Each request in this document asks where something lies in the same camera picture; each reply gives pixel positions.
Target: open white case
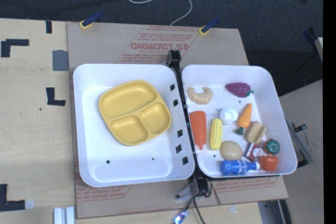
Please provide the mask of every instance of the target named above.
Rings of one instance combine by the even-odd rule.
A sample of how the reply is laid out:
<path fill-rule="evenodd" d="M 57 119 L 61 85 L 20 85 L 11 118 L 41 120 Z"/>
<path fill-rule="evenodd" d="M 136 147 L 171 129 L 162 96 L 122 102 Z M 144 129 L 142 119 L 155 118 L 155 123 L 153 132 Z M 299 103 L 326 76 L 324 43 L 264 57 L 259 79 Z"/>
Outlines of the open white case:
<path fill-rule="evenodd" d="M 211 178 L 224 176 L 219 163 L 219 151 L 211 151 L 208 142 L 200 150 L 191 145 L 183 102 L 174 71 L 164 65 L 144 64 L 84 64 L 74 71 L 74 95 L 78 142 L 79 171 L 84 182 L 93 187 L 131 185 L 186 179 L 195 166 Z M 172 117 L 170 128 L 158 137 L 136 146 L 120 144 L 102 119 L 98 101 L 107 90 L 133 80 L 144 80 L 153 85 L 165 101 Z M 283 111 L 271 75 L 255 66 L 190 65 L 182 71 L 185 94 L 189 87 L 207 86 L 214 92 L 207 105 L 193 103 L 185 96 L 188 113 L 203 110 L 207 116 L 207 134 L 211 121 L 224 106 L 238 112 L 246 103 L 253 104 L 251 120 L 258 120 L 268 131 L 263 138 L 276 139 L 281 150 L 274 172 L 258 170 L 239 177 L 290 174 L 297 167 L 297 159 Z M 238 98 L 225 89 L 231 82 L 246 82 L 254 94 Z M 248 142 L 234 133 L 237 126 L 224 126 L 223 141 L 237 142 L 243 152 Z M 196 160 L 192 148 L 195 148 Z"/>

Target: yellow divided plate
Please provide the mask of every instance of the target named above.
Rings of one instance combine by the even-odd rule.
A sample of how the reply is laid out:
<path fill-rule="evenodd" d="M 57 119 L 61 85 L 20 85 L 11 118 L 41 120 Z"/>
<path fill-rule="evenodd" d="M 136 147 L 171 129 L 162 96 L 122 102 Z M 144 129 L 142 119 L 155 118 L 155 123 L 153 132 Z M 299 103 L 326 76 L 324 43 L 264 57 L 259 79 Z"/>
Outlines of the yellow divided plate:
<path fill-rule="evenodd" d="M 128 146 L 153 139 L 172 124 L 160 94 L 142 80 L 130 81 L 103 93 L 99 111 L 114 137 Z"/>

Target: black cable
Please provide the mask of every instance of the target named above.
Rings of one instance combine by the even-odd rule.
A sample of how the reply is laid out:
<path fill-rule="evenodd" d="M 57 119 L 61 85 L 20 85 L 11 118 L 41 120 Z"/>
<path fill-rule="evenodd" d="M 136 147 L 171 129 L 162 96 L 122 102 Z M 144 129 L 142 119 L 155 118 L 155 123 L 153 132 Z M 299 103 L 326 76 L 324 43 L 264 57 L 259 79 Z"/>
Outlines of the black cable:
<path fill-rule="evenodd" d="M 212 182 L 210 182 L 210 190 L 209 190 L 209 193 L 208 194 L 204 194 L 204 197 L 205 198 L 209 198 L 211 196 L 211 193 L 214 189 L 214 186 L 212 185 Z"/>
<path fill-rule="evenodd" d="M 198 206 L 197 206 L 197 204 L 196 204 L 195 197 L 193 197 L 193 201 L 194 201 L 194 205 L 195 205 L 195 208 L 196 208 L 196 210 L 197 210 L 197 213 L 198 213 L 198 215 L 199 215 L 199 218 L 201 219 L 202 223 L 205 224 L 205 222 L 204 222 L 204 220 L 203 220 L 203 218 L 202 218 L 201 212 L 199 211 Z"/>
<path fill-rule="evenodd" d="M 190 200 L 188 201 L 187 205 L 185 206 L 185 208 L 183 209 L 182 212 L 186 212 L 186 211 L 189 209 L 189 207 L 190 207 L 192 201 L 193 201 L 192 199 L 190 199 Z"/>

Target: toy orange carrot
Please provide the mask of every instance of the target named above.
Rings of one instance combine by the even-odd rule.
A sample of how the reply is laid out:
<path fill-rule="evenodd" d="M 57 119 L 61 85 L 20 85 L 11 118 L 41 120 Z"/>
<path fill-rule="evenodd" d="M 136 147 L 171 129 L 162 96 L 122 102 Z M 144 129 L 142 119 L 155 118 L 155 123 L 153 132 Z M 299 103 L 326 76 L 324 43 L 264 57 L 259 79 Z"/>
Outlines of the toy orange carrot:
<path fill-rule="evenodd" d="M 190 115 L 191 131 L 196 145 L 203 149 L 206 143 L 206 115 L 203 111 L 194 111 Z"/>
<path fill-rule="evenodd" d="M 242 135 L 244 128 L 247 128 L 251 122 L 252 104 L 248 104 L 238 119 L 239 129 L 236 134 Z"/>

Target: yellow corn cob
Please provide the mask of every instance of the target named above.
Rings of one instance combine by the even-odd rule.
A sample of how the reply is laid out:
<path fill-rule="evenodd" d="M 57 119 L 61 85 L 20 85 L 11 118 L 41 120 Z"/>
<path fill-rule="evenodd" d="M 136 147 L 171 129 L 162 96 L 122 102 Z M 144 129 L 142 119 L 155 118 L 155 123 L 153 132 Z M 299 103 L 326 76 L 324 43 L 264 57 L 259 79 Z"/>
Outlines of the yellow corn cob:
<path fill-rule="evenodd" d="M 220 145 L 222 143 L 222 130 L 223 130 L 222 121 L 218 118 L 215 118 L 211 124 L 210 138 L 209 138 L 210 149 L 213 151 L 220 149 Z"/>

